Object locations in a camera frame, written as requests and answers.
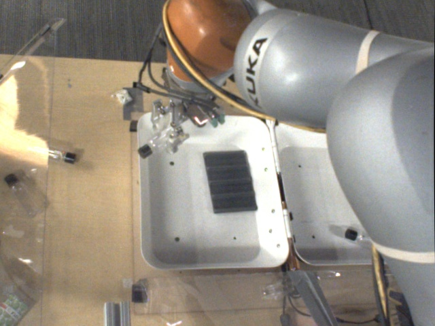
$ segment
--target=clear plastic bottle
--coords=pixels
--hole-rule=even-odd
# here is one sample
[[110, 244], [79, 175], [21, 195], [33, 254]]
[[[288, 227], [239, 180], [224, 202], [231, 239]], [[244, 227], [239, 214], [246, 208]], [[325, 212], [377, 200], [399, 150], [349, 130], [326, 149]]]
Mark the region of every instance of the clear plastic bottle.
[[27, 184], [26, 180], [19, 179], [16, 174], [9, 174], [5, 177], [5, 182], [15, 195], [26, 216], [34, 217], [44, 211], [44, 199], [36, 189], [33, 189], [34, 187]]
[[365, 249], [371, 249], [372, 240], [364, 233], [348, 228], [345, 233], [345, 238], [354, 242], [356, 245], [360, 245]]
[[48, 150], [48, 157], [52, 160], [65, 162], [74, 164], [75, 162], [75, 153], [63, 151], [61, 149], [57, 149], [55, 147], [50, 147]]

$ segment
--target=small black object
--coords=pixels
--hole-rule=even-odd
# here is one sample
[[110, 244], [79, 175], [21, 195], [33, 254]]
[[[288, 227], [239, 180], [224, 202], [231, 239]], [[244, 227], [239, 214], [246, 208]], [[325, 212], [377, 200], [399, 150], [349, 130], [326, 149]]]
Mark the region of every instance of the small black object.
[[137, 150], [139, 152], [139, 155], [141, 156], [141, 158], [145, 159], [148, 156], [152, 155], [152, 150], [151, 147], [147, 144], [142, 146], [141, 148], [139, 148]]
[[15, 174], [6, 175], [5, 182], [9, 187], [11, 187], [18, 182], [18, 177]]
[[164, 41], [163, 37], [159, 37], [158, 38], [158, 42], [160, 45], [162, 45], [163, 47], [166, 47], [166, 42]]
[[137, 121], [130, 121], [130, 132], [137, 132]]
[[292, 326], [291, 324], [292, 320], [290, 319], [289, 314], [282, 314], [279, 317], [279, 321], [281, 321], [281, 326]]
[[346, 230], [346, 233], [345, 233], [346, 239], [355, 241], [357, 237], [358, 237], [358, 232], [356, 232], [355, 230], [351, 230], [350, 228], [348, 228]]
[[65, 154], [65, 157], [63, 158], [63, 161], [65, 163], [74, 164], [75, 163], [75, 153], [67, 152]]
[[131, 287], [131, 301], [133, 303], [148, 302], [147, 290], [142, 284], [133, 284]]
[[246, 152], [205, 152], [203, 155], [213, 212], [257, 210]]

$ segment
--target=table surface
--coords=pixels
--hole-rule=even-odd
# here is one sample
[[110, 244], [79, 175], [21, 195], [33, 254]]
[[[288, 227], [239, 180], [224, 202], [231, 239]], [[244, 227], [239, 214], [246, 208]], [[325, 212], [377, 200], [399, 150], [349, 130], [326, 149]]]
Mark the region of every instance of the table surface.
[[[163, 272], [149, 267], [139, 250], [136, 134], [123, 120], [111, 95], [137, 79], [141, 64], [109, 60], [55, 58], [52, 79], [51, 139], [74, 146], [74, 165], [50, 163], [44, 236], [43, 298], [23, 325], [103, 324], [105, 302], [131, 300], [131, 282], [141, 277], [176, 277], [195, 272]], [[156, 65], [156, 75], [162, 65]], [[156, 97], [143, 95], [151, 109]], [[237, 113], [226, 108], [229, 114]], [[237, 289], [244, 289], [246, 280]], [[350, 304], [355, 291], [374, 301], [370, 275], [333, 280], [325, 292], [330, 304], [355, 321], [370, 319], [373, 303]], [[132, 307], [132, 325], [280, 325], [281, 308], [215, 312], [141, 314]], [[312, 320], [293, 316], [297, 325]]]

